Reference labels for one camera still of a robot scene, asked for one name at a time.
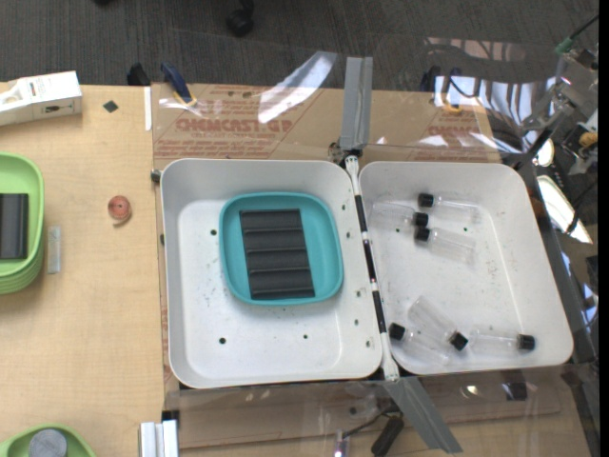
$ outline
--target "black connector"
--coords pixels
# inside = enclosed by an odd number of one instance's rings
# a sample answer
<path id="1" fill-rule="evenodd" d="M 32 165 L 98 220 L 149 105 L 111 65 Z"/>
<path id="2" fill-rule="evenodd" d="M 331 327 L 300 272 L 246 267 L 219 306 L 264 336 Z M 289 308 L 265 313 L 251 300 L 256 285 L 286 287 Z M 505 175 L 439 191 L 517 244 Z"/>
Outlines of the black connector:
<path id="1" fill-rule="evenodd" d="M 376 442 L 372 445 L 370 451 L 375 457 L 384 457 L 387 455 L 389 449 L 395 442 L 400 432 L 403 430 L 404 422 L 403 418 L 399 416 L 392 416 L 387 421 L 387 425 L 385 425 L 383 432 L 376 440 Z"/>

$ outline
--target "small white carton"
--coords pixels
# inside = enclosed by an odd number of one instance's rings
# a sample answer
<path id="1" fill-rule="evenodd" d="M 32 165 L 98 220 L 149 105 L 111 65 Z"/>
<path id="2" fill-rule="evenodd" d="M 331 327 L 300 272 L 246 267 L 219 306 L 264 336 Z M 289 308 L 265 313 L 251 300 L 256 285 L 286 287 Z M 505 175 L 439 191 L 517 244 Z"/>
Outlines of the small white carton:
<path id="1" fill-rule="evenodd" d="M 19 78 L 9 86 L 0 93 L 0 126 L 82 112 L 76 71 Z"/>

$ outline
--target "teal plastic tray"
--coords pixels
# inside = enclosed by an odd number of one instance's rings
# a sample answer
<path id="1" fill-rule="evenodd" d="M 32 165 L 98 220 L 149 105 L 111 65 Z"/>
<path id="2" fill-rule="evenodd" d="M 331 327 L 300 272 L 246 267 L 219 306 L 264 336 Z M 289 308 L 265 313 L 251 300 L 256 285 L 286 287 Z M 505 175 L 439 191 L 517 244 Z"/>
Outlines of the teal plastic tray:
<path id="1" fill-rule="evenodd" d="M 297 209 L 301 213 L 304 242 L 314 294 L 306 298 L 252 298 L 240 214 L 244 210 Z M 337 293 L 343 283 L 343 258 L 334 218 L 318 198 L 295 192 L 260 192 L 235 196 L 220 213 L 220 253 L 226 283 L 240 300 L 267 306 L 321 302 Z"/>

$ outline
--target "stack of green trays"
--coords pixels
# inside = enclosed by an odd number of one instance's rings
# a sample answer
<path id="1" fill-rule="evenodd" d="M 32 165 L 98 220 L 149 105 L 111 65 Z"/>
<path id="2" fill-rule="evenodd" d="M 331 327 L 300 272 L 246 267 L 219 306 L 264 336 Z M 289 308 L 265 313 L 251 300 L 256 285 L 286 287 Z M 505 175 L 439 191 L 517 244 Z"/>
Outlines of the stack of green trays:
<path id="1" fill-rule="evenodd" d="M 28 250 L 25 259 L 0 259 L 0 294 L 27 287 L 40 273 L 44 258 L 45 185 L 30 159 L 0 151 L 0 193 L 28 196 Z"/>

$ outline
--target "clear plastic piece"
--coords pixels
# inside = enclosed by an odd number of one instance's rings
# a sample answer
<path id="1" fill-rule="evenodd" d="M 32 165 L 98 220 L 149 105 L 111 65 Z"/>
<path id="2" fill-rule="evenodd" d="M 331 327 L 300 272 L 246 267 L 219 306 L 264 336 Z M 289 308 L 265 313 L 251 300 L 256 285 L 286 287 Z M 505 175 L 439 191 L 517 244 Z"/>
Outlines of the clear plastic piece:
<path id="1" fill-rule="evenodd" d="M 434 216 L 469 223 L 481 220 L 480 208 L 472 202 L 427 192 L 420 193 L 418 201 L 421 209 L 429 210 Z"/>
<path id="2" fill-rule="evenodd" d="M 478 354 L 517 355 L 535 349 L 533 335 L 509 329 L 474 327 L 470 332 L 469 347 Z"/>
<path id="3" fill-rule="evenodd" d="M 476 241 L 444 228 L 417 227 L 415 240 L 429 250 L 451 259 L 474 264 L 476 261 Z"/>
<path id="4" fill-rule="evenodd" d="M 412 357 L 440 366 L 447 366 L 450 363 L 450 352 L 454 349 L 443 345 L 421 330 L 391 324 L 389 336 L 400 344 L 405 353 Z"/>
<path id="5" fill-rule="evenodd" d="M 452 346 L 456 350 L 463 350 L 467 346 L 468 340 L 457 329 L 457 324 L 426 297 L 421 296 L 412 304 L 408 317 L 422 333 L 443 346 Z"/>
<path id="6" fill-rule="evenodd" d="M 415 211 L 408 205 L 393 202 L 377 202 L 372 207 L 375 222 L 391 227 L 426 227 L 429 217 L 426 213 Z"/>

